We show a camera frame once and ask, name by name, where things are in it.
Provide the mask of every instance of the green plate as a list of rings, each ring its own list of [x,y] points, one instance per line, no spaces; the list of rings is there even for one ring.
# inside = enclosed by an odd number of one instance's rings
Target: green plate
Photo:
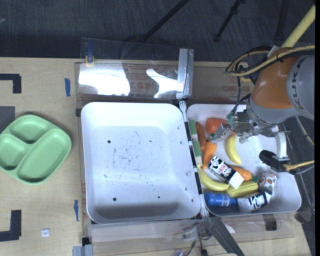
[[[71,146],[61,128],[26,114],[0,133],[0,169],[25,184],[42,184],[60,168]]]

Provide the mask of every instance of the blue tape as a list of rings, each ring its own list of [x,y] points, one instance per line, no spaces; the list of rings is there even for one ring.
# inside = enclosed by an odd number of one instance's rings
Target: blue tape
[[[68,79],[68,78],[64,79],[64,87],[65,87],[66,96],[70,97],[71,96],[71,94],[70,94],[70,91],[71,91],[71,89],[70,89],[70,79]]]
[[[93,47],[93,41],[89,39],[88,41],[88,63],[92,63],[93,55],[94,55],[94,47]]]
[[[74,200],[74,205],[73,205],[76,221],[79,221],[79,205],[78,205],[78,200]]]

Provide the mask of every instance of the yellow cable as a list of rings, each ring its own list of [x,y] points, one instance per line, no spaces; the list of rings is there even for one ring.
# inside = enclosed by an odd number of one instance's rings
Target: yellow cable
[[[284,57],[284,56],[286,56],[288,54],[301,52],[301,51],[305,51],[305,50],[313,50],[313,49],[315,49],[314,45],[293,48],[293,49],[287,50],[287,51],[285,51],[283,53],[279,53],[279,54],[277,54],[276,56],[274,56],[272,58],[269,58],[268,60],[266,60],[265,62],[263,62],[262,64],[256,66],[253,69],[250,69],[250,70],[245,71],[245,72],[239,72],[239,73],[231,72],[231,74],[233,74],[233,75],[235,75],[237,77],[244,77],[244,76],[247,76],[249,74],[252,74],[252,73],[256,72],[257,70],[265,67],[266,65],[268,65],[269,63],[271,63],[271,62],[273,62],[273,61],[275,61],[277,59],[281,59],[282,57]]]
[[[286,163],[284,163],[283,167],[285,168],[286,171],[290,171],[292,169],[296,169],[296,168],[301,167],[301,166],[306,166],[306,165],[313,164],[314,162],[315,162],[315,160],[307,161],[307,162],[301,162],[301,163],[297,163],[297,164],[286,164]]]
[[[309,135],[307,134],[307,131],[306,131],[305,127],[303,126],[303,124],[301,123],[299,117],[297,116],[295,119],[296,119],[296,121],[297,121],[297,123],[298,123],[298,125],[299,125],[299,127],[300,127],[300,129],[301,129],[301,131],[302,131],[302,133],[303,133],[303,135],[307,138],[307,140],[310,142],[310,144],[311,144],[313,147],[315,147],[315,143],[313,142],[313,140],[312,140],[312,139],[309,137]]]
[[[229,70],[234,70],[234,67],[237,63],[239,63],[241,60],[243,60],[249,56],[257,55],[257,54],[268,54],[268,53],[269,53],[268,50],[257,50],[257,51],[245,53],[232,62],[232,64],[229,67]]]
[[[281,48],[284,47],[293,47],[296,42],[301,38],[301,36],[307,31],[310,25],[316,19],[316,6],[313,5],[310,10],[306,13],[300,23],[296,26],[293,32],[285,40]]]

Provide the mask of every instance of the blue bottle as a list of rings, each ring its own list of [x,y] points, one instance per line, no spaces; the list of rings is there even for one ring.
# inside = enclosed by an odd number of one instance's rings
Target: blue bottle
[[[233,198],[230,195],[225,193],[206,192],[204,193],[204,200],[208,207],[210,206],[228,207],[231,205],[238,204],[238,201],[236,198]]]

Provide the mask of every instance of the carrot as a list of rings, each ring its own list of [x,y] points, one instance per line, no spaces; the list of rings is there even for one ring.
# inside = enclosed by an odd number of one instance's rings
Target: carrot
[[[252,179],[252,174],[249,170],[234,165],[231,165],[231,167],[235,169],[244,178],[244,181],[247,182]]]
[[[207,141],[205,144],[205,149],[203,153],[202,169],[206,169],[211,159],[214,157],[217,150],[217,143],[213,144],[211,140]]]
[[[204,151],[207,143],[206,133],[199,122],[195,123],[196,133],[198,134],[198,141],[200,143],[200,150]]]
[[[205,130],[208,134],[215,134],[221,125],[221,123],[227,124],[226,120],[210,117],[205,122]]]

